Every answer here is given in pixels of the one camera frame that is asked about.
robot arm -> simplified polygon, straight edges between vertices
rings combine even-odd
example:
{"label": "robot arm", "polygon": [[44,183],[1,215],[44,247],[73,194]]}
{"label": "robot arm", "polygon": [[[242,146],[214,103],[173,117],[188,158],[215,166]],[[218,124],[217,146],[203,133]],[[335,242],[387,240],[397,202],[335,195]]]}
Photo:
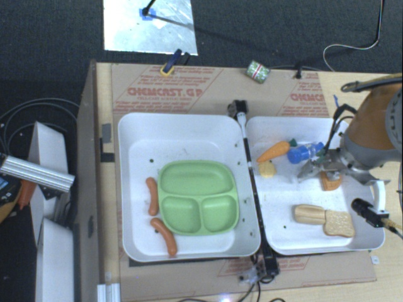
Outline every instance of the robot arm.
{"label": "robot arm", "polygon": [[[341,135],[340,147],[329,149],[330,139],[337,132],[340,113],[336,110],[331,136],[325,146],[322,156],[317,160],[308,161],[298,175],[299,181],[315,176],[325,171],[329,179],[337,179],[340,174],[354,177],[364,185],[372,186],[375,205],[369,203],[352,204],[354,210],[361,216],[377,215],[378,220],[385,219],[385,198],[380,196],[383,181],[370,174],[370,170],[380,167],[389,161],[402,162],[402,74],[395,74],[369,82],[353,82],[342,87],[343,92],[370,93],[361,104],[349,127]],[[400,183],[402,169],[400,166]],[[399,183],[400,203],[402,204],[401,185]]]}

black carpet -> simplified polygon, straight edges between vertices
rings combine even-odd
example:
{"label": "black carpet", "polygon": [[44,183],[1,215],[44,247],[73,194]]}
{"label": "black carpet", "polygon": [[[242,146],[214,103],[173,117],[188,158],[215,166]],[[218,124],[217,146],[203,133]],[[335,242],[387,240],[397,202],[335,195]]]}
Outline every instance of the black carpet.
{"label": "black carpet", "polygon": [[[268,67],[304,65],[328,70],[322,59],[326,46],[373,43],[380,0],[191,3],[199,56],[192,57],[189,65],[247,67],[255,59]],[[403,0],[386,0],[378,46],[368,51],[331,49],[329,63],[343,72],[401,72],[402,10]],[[104,51],[103,0],[0,0],[0,116],[36,98],[79,103],[91,59],[163,64],[167,58]],[[70,140],[69,154],[74,156],[74,124],[51,108],[21,113],[10,124],[10,133],[35,120],[63,127]],[[29,142],[30,132],[25,130],[13,139],[10,150],[26,157]],[[34,300],[34,247],[28,208],[0,225],[1,302]]]}

toy carrot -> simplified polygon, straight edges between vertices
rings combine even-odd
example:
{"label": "toy carrot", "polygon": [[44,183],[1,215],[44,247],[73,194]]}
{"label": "toy carrot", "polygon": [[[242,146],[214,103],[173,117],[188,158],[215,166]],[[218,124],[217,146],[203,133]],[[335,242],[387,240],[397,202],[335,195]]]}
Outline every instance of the toy carrot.
{"label": "toy carrot", "polygon": [[272,147],[270,147],[269,149],[264,151],[263,154],[260,157],[258,157],[258,159],[256,161],[264,162],[264,161],[279,157],[281,155],[287,154],[287,152],[290,150],[290,147],[291,147],[290,142],[288,142],[288,141],[277,142]]}
{"label": "toy carrot", "polygon": [[21,180],[21,194],[20,198],[18,198],[18,205],[20,206],[20,210],[22,210],[25,206],[28,206],[36,186],[37,184],[35,184],[34,182]]}

yellow clip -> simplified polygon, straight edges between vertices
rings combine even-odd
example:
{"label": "yellow clip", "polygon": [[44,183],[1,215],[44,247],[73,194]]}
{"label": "yellow clip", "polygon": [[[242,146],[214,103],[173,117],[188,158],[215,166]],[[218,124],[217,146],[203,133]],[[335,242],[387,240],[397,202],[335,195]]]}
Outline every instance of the yellow clip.
{"label": "yellow clip", "polygon": [[159,70],[160,74],[161,74],[162,76],[164,76],[164,77],[168,77],[168,76],[171,75],[172,72],[174,71],[174,66],[172,66],[171,69],[168,71],[168,73],[165,73],[165,72],[163,71],[163,69],[165,68],[166,64],[167,64],[167,63],[165,63],[164,66],[162,66],[161,69]]}

orange object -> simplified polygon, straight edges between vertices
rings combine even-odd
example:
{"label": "orange object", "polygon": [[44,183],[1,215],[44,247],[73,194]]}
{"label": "orange object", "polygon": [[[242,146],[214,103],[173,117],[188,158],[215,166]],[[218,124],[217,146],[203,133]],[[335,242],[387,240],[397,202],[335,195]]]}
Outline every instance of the orange object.
{"label": "orange object", "polygon": [[156,216],[158,214],[159,205],[158,205],[158,187],[157,182],[153,177],[149,177],[145,180],[147,187],[150,191],[151,202],[149,208],[150,216]]}
{"label": "orange object", "polygon": [[18,205],[20,206],[20,210],[22,210],[25,206],[28,206],[36,186],[37,184],[34,182],[21,180],[20,197],[17,201]]}
{"label": "orange object", "polygon": [[290,143],[287,141],[280,141],[274,144],[272,147],[267,149],[263,154],[258,157],[256,160],[257,162],[264,162],[267,160],[271,160],[275,157],[279,157],[281,155],[287,154],[287,152],[290,150]]}
{"label": "orange object", "polygon": [[178,252],[176,241],[174,235],[165,226],[164,222],[159,218],[154,217],[151,219],[150,224],[162,235],[162,237],[164,237],[169,256],[175,256]]}
{"label": "orange object", "polygon": [[341,185],[341,175],[339,176],[339,179],[337,179],[337,180],[330,180],[327,177],[326,172],[321,171],[321,181],[322,181],[323,190],[325,190],[325,191],[336,190]]}

